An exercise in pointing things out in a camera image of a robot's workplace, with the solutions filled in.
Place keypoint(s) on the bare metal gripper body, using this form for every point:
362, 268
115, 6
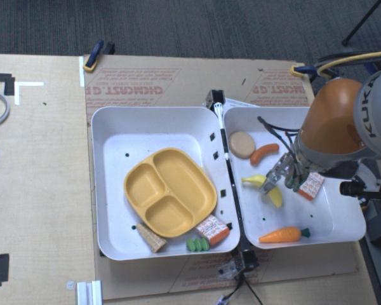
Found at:
284, 165

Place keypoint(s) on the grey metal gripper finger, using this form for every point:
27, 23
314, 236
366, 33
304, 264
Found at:
292, 183
269, 182

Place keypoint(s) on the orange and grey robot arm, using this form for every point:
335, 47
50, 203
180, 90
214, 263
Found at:
331, 119

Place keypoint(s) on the yellow banana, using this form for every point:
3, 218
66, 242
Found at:
276, 197

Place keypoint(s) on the orange and white carton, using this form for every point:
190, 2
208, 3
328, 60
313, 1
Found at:
311, 187
213, 229

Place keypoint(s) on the orange sausage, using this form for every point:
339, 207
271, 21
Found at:
263, 153

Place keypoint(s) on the thin black and white rod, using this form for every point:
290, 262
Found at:
232, 178

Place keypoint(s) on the beige round biscuit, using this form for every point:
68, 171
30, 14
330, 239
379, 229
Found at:
242, 145

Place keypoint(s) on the white plastic tray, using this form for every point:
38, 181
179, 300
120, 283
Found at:
114, 183
320, 221

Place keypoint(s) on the orange carrot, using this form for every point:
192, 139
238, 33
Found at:
281, 235

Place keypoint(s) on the yellow divided plate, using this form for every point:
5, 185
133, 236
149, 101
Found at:
177, 176

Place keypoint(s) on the green toy pea pod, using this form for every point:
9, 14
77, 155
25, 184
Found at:
197, 245

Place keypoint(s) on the brown cardboard board red print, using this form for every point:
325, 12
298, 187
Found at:
177, 84

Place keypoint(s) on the black cylinder on white bracket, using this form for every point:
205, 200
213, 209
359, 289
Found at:
352, 188

